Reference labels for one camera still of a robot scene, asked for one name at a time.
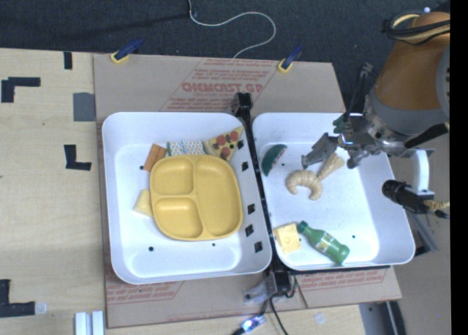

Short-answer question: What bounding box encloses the green watermelon slice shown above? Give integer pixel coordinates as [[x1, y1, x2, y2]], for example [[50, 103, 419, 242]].
[[260, 143, 289, 178]]

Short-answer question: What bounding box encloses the beige croissant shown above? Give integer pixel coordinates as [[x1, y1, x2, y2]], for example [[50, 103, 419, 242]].
[[285, 168, 324, 201]]

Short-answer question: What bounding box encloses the black block with thin wires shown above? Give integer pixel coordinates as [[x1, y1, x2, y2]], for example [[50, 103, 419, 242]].
[[269, 269, 294, 297], [231, 92, 254, 118]]

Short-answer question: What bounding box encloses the white plastic tray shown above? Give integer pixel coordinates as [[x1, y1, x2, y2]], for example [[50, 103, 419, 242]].
[[252, 111, 417, 273], [101, 110, 273, 285]]

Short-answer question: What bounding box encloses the yellow cheese with holes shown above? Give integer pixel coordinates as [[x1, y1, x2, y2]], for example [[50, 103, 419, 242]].
[[273, 222, 302, 255]]

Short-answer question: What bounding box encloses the yellow divided plate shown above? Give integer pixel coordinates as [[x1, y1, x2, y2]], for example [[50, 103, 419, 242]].
[[148, 154, 244, 243]]

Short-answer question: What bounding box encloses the pale yellow cheese wedge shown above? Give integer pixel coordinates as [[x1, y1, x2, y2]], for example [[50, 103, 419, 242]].
[[132, 189, 155, 218]]

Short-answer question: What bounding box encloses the beige ice cream cone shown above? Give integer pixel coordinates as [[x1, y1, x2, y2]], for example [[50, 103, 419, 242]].
[[315, 151, 346, 181]]

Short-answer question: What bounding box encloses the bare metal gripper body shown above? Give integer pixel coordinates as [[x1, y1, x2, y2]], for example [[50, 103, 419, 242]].
[[336, 113, 416, 159]]

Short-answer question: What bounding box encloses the pizza slice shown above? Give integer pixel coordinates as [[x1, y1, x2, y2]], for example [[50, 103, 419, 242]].
[[202, 125, 246, 162]]

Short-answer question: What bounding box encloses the black cylinder on white bracket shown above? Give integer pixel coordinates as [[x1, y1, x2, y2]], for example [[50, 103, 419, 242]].
[[381, 148, 437, 214]]

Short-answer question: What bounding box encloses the brown cardboard board red print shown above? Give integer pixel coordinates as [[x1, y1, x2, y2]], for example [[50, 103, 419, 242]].
[[92, 53, 404, 329]]

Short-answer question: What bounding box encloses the green bottle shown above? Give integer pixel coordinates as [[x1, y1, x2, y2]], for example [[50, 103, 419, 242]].
[[296, 220, 351, 266]]

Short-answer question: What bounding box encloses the orange biscuit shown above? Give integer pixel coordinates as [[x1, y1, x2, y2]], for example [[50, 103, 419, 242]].
[[143, 143, 169, 173]]

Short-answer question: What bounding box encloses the white patterned packet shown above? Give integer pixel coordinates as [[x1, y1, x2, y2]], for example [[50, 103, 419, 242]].
[[166, 140, 206, 157]]

